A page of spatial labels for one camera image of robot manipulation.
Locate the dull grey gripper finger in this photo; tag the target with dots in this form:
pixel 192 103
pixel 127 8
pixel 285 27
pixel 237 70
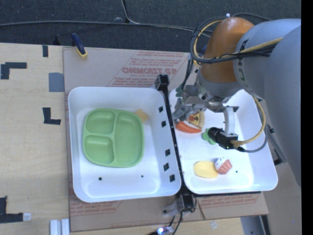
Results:
pixel 177 110
pixel 188 111

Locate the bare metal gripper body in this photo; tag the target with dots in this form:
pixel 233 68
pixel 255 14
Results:
pixel 194 95

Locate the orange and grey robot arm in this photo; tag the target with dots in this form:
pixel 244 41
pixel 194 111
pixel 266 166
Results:
pixel 269 82

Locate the toy pizza slice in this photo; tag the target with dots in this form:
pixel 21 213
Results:
pixel 197 119

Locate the orange toy carrot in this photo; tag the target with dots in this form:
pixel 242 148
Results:
pixel 187 127

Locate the green toy broccoli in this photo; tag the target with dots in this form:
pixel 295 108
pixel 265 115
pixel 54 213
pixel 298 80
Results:
pixel 206 136

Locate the thin black rod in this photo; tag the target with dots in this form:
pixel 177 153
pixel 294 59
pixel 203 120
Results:
pixel 174 141

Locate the yellow toy biscuit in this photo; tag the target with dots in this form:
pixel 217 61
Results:
pixel 142 115

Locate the yellow oval toy chip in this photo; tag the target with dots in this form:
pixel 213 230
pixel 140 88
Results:
pixel 205 170

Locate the pink toy cupcake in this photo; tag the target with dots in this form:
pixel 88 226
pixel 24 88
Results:
pixel 224 166

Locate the green divided plate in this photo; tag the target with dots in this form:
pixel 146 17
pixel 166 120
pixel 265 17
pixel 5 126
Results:
pixel 112 138

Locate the white plastic tray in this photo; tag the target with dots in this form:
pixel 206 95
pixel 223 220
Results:
pixel 239 160
pixel 122 182

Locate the brown cardboard board, red print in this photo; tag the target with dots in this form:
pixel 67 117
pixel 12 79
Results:
pixel 102 67

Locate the black cylinder on white bracket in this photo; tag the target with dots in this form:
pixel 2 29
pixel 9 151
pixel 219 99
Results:
pixel 221 136

